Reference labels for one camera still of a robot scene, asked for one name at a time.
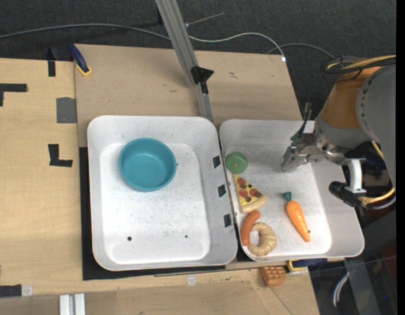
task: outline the black clip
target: black clip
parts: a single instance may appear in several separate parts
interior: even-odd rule
[[[211,77],[214,71],[201,68],[199,66],[194,66],[192,69],[190,69],[190,72],[192,74],[192,77],[194,78],[195,84],[201,83],[202,93],[208,95],[207,80]]]

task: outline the toy donut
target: toy donut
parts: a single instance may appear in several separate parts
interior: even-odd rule
[[[256,222],[253,224],[251,231],[258,231],[261,236],[261,242],[258,246],[249,243],[247,249],[253,255],[262,257],[267,255],[276,247],[276,234],[273,229],[266,223]]]

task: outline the blue clamp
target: blue clamp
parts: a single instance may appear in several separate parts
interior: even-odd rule
[[[75,66],[77,70],[84,77],[89,77],[91,75],[92,70],[87,65],[83,55],[80,53],[78,48],[75,45],[68,45],[68,49],[70,50],[70,53],[73,56],[74,60],[77,62],[77,65]]]

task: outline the toy pizza slice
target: toy pizza slice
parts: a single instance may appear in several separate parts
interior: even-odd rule
[[[233,177],[241,213],[249,213],[256,210],[268,201],[269,197],[267,195],[262,194],[254,186],[247,183],[244,178],[237,174],[234,174]]]

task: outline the blue plate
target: blue plate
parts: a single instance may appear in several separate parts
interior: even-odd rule
[[[151,192],[171,182],[176,173],[176,159],[161,141],[140,138],[123,148],[119,155],[119,169],[133,189]]]

